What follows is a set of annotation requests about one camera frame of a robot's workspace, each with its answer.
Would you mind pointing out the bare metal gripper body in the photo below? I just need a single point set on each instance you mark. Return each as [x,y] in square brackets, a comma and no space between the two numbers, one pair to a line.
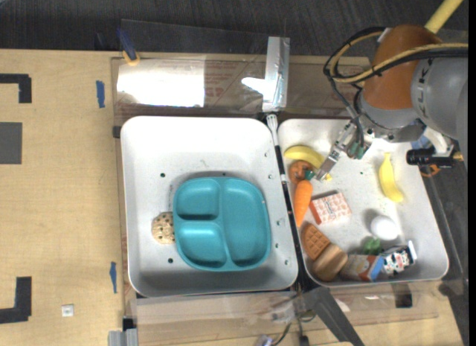
[403,134]

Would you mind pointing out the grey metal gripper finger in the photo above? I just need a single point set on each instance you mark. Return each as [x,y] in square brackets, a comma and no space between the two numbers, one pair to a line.
[328,166]

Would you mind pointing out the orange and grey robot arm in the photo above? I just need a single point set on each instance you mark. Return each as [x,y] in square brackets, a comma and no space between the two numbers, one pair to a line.
[390,76]

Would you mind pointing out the white plastic tray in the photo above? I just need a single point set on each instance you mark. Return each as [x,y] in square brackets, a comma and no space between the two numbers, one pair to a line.
[148,151]
[357,184]

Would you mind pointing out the orange carrot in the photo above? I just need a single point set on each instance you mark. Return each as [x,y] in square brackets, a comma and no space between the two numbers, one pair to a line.
[302,197]

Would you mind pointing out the orange and white packet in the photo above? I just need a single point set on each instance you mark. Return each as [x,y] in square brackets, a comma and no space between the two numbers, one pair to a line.
[330,208]

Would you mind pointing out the brown waffle biscuit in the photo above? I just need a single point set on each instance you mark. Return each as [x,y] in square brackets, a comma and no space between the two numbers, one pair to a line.
[314,242]

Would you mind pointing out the white egg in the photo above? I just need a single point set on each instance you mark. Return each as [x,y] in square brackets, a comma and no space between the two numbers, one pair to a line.
[384,228]

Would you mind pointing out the green broccoli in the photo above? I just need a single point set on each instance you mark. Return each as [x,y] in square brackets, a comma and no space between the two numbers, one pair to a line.
[372,246]

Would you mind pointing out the tan bread roll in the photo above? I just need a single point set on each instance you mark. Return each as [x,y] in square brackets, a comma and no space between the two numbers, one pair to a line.
[329,262]

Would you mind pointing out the orange and white carton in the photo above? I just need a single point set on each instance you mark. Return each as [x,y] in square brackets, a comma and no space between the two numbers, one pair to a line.
[362,267]

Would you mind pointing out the white patterned carton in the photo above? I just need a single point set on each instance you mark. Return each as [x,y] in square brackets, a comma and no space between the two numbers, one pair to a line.
[399,259]

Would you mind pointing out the blue divided plate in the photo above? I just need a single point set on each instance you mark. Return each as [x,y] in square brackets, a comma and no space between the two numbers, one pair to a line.
[223,225]

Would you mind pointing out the brown chocolate chip biscuit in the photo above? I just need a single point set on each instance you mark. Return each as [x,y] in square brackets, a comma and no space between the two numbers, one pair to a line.
[161,229]

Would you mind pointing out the small white square block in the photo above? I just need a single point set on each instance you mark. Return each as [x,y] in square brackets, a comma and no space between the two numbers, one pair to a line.
[67,310]

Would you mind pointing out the black cylinder on white bracket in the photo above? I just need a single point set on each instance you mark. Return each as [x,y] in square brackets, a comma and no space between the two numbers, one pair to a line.
[422,157]

